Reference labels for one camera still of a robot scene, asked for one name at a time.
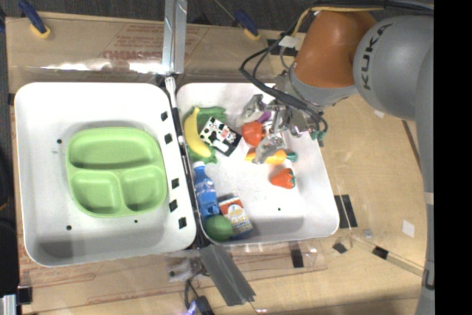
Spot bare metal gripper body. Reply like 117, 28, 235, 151
270, 99, 322, 139

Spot orange toy strawberry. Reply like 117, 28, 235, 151
270, 167, 296, 190

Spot black and white cow carton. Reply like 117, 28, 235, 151
198, 117, 243, 157

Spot orange toy pepper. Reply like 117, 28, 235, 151
241, 120, 266, 148

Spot blue plastic bottle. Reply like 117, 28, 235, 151
192, 160, 221, 221

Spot brown cardboard board red print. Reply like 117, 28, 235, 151
5, 10, 428, 315

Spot green divided plate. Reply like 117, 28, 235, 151
65, 126, 169, 218

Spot white plastic tray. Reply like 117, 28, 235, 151
176, 82, 341, 246
13, 81, 197, 268

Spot green toy lime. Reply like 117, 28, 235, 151
204, 214, 235, 243

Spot orange and white carton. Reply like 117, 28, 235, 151
218, 195, 254, 238

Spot yellow carrot with green top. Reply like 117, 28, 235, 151
245, 149, 298, 165

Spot yellow banana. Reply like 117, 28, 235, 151
183, 106, 213, 159

